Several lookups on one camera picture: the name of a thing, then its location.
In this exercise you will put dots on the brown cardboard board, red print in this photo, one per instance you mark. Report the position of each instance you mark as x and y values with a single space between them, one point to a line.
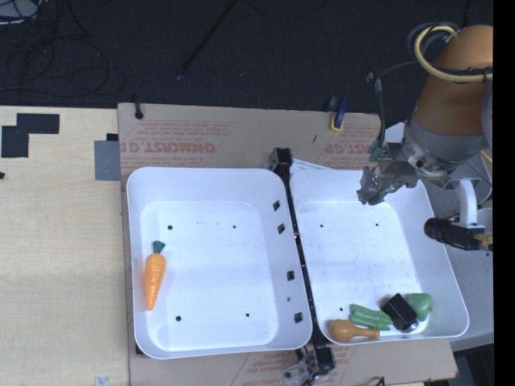
249 135

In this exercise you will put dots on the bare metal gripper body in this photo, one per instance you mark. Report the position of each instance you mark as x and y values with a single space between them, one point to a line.
398 167

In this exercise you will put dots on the thin black rod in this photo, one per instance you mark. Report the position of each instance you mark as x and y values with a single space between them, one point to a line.
299 251

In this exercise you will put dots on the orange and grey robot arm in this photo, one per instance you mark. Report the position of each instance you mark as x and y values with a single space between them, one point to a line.
454 95

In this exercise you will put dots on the black cylinder on white bracket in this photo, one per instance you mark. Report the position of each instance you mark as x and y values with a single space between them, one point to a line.
446 231

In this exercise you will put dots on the white plastic tray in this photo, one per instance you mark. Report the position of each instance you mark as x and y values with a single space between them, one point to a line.
213 264
362 264

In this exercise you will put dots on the orange carrot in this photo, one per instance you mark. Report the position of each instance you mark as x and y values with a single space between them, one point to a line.
154 276

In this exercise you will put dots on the green pepper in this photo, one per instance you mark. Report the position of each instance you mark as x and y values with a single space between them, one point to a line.
422 304

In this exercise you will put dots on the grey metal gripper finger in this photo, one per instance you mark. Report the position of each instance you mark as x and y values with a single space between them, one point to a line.
366 187
384 193

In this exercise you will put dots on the green pea pods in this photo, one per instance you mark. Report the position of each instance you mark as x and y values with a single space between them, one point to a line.
368 317

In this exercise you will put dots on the black box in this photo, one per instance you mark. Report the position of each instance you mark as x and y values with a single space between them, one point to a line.
399 311

